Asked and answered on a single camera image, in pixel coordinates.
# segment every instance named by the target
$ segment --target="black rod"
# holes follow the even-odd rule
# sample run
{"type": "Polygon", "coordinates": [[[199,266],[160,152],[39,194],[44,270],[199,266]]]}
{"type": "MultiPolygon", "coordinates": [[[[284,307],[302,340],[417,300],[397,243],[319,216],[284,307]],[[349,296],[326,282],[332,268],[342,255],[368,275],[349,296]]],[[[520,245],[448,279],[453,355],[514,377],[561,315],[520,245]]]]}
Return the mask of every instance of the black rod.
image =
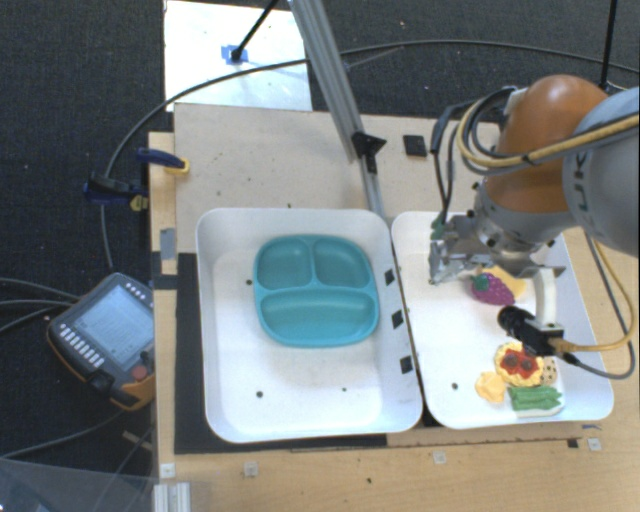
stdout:
{"type": "Polygon", "coordinates": [[[609,4],[609,23],[607,25],[607,37],[604,42],[604,56],[602,57],[602,72],[600,74],[600,89],[607,89],[607,75],[609,73],[609,58],[611,57],[611,44],[613,42],[613,28],[616,24],[616,9],[618,0],[611,0],[609,4]]]}
{"type": "Polygon", "coordinates": [[[240,61],[240,58],[242,57],[242,50],[244,50],[244,47],[247,46],[247,44],[249,43],[253,35],[260,28],[260,25],[262,25],[262,22],[266,19],[266,17],[273,10],[273,8],[276,6],[277,3],[278,3],[278,0],[271,0],[269,2],[269,5],[267,5],[267,7],[265,8],[265,10],[262,11],[262,14],[258,18],[258,21],[256,21],[253,27],[251,27],[251,30],[249,30],[249,33],[245,36],[244,40],[240,43],[240,46],[238,46],[235,50],[231,52],[232,61],[234,62],[240,61]]]}

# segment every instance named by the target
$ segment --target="yellow cable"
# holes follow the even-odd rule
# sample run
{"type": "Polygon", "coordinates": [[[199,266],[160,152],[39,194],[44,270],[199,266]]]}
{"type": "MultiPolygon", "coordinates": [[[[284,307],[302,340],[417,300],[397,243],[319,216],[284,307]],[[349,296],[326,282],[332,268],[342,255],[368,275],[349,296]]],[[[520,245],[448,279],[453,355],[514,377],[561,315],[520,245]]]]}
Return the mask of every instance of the yellow cable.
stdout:
{"type": "Polygon", "coordinates": [[[605,350],[615,350],[626,345],[629,340],[635,335],[636,329],[638,328],[638,319],[633,307],[633,302],[631,301],[631,297],[622,285],[620,278],[613,270],[613,267],[609,262],[609,258],[607,258],[606,254],[604,253],[602,246],[598,242],[595,242],[595,246],[596,250],[598,251],[598,256],[600,256],[602,263],[607,268],[609,274],[611,274],[611,277],[615,281],[616,285],[622,292],[625,301],[627,302],[627,307],[631,312],[631,321],[629,328],[627,329],[627,332],[624,334],[624,336],[618,341],[608,343],[606,345],[576,345],[575,343],[571,343],[570,341],[564,340],[562,338],[551,339],[549,340],[549,343],[556,349],[556,352],[602,352],[605,350]]]}
{"type": "Polygon", "coordinates": [[[640,122],[640,116],[638,114],[631,115],[608,126],[603,126],[596,130],[576,135],[566,140],[556,142],[539,149],[535,149],[530,153],[527,153],[526,155],[515,155],[510,157],[477,156],[465,145],[462,133],[464,132],[466,125],[469,123],[471,113],[475,110],[475,108],[480,104],[481,101],[482,100],[478,100],[476,103],[474,103],[471,108],[469,108],[462,116],[462,119],[460,120],[460,126],[456,133],[456,145],[458,146],[460,153],[467,160],[473,162],[476,165],[487,168],[513,167],[515,165],[520,165],[525,161],[535,163],[536,161],[543,158],[549,159],[550,157],[553,157],[554,155],[557,155],[563,151],[578,149],[585,144],[590,144],[592,142],[596,142],[598,140],[634,128],[638,126],[640,122]]]}

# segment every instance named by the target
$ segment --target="teal divided plate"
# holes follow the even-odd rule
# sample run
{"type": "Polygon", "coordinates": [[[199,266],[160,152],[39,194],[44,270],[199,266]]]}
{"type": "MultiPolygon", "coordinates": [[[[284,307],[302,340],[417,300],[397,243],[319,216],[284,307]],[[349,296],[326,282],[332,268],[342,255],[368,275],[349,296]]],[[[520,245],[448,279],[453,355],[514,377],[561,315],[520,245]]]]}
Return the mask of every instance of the teal divided plate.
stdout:
{"type": "Polygon", "coordinates": [[[276,341],[335,347],[367,338],[379,302],[362,249],[344,238],[295,235],[263,245],[254,264],[256,309],[276,341]]]}

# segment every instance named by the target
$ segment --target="red button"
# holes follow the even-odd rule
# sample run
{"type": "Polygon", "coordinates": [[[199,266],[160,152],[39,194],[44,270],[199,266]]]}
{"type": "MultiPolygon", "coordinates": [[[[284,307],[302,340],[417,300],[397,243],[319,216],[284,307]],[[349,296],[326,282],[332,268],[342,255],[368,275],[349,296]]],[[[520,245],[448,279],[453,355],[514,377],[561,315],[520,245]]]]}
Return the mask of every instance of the red button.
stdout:
{"type": "Polygon", "coordinates": [[[139,364],[138,366],[135,366],[133,370],[131,370],[131,376],[137,382],[140,382],[141,380],[146,379],[147,375],[149,375],[149,371],[145,366],[142,366],[141,364],[139,364]]]}

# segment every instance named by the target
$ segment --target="wooden table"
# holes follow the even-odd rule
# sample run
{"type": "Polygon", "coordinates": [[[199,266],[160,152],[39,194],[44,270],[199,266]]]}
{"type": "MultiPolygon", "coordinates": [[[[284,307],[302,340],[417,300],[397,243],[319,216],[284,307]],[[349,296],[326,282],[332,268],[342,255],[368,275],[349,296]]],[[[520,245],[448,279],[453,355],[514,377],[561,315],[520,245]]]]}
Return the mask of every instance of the wooden table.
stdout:
{"type": "MultiPolygon", "coordinates": [[[[380,123],[387,120],[365,121],[365,126],[367,123],[382,126],[380,123]]],[[[407,122],[410,127],[416,126],[411,123],[429,126],[425,120],[407,122]]],[[[152,133],[150,145],[172,151],[174,136],[152,133]]],[[[397,175],[385,176],[390,168],[385,158],[379,160],[382,189],[401,195],[394,188],[395,182],[392,183],[399,179],[397,175]]],[[[161,249],[161,233],[176,226],[179,179],[161,167],[150,168],[152,251],[156,254],[161,249]]],[[[384,199],[385,205],[391,205],[387,214],[392,216],[399,213],[403,204],[408,205],[407,209],[413,206],[410,197],[401,197],[396,202],[393,198],[384,199]]],[[[452,210],[465,209],[470,204],[468,196],[457,198],[452,210]]],[[[617,339],[620,328],[581,231],[569,230],[565,239],[596,339],[602,342],[617,339]]],[[[630,287],[637,309],[637,260],[609,254],[630,287]]],[[[170,256],[160,262],[165,275],[177,271],[170,256]]],[[[388,446],[377,449],[176,455],[173,450],[176,292],[156,290],[154,300],[157,460],[165,481],[191,483],[194,511],[611,509],[622,512],[638,510],[640,506],[638,371],[630,379],[612,383],[613,413],[595,424],[546,423],[470,431],[416,428],[389,435],[388,446]],[[246,464],[249,468],[257,464],[256,476],[248,476],[246,464]]],[[[634,343],[638,352],[637,336],[634,343]]],[[[628,365],[625,349],[604,353],[603,359],[611,372],[622,372],[628,365]]]]}

